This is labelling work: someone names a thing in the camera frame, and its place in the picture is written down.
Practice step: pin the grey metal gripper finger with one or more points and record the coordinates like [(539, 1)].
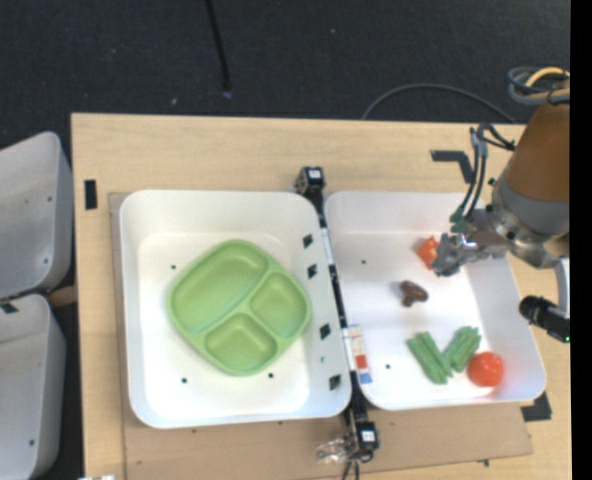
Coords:
[(444, 250), (455, 267)]

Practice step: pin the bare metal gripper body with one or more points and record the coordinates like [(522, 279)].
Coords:
[(518, 245)]

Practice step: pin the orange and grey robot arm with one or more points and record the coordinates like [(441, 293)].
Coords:
[(543, 158)]

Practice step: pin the brown toy food piece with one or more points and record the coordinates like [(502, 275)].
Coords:
[(413, 293)]

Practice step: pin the white plastic tray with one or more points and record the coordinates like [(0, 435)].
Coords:
[(151, 318), (376, 248)]

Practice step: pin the green toy bean bundle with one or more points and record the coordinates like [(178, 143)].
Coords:
[(462, 348), (430, 358)]

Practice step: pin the thin black and white rod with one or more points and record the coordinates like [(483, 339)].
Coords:
[(337, 288)]

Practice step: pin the green divided plate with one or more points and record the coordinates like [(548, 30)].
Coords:
[(236, 308)]

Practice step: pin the black cylinder on white bracket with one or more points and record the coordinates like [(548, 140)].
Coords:
[(543, 314)]

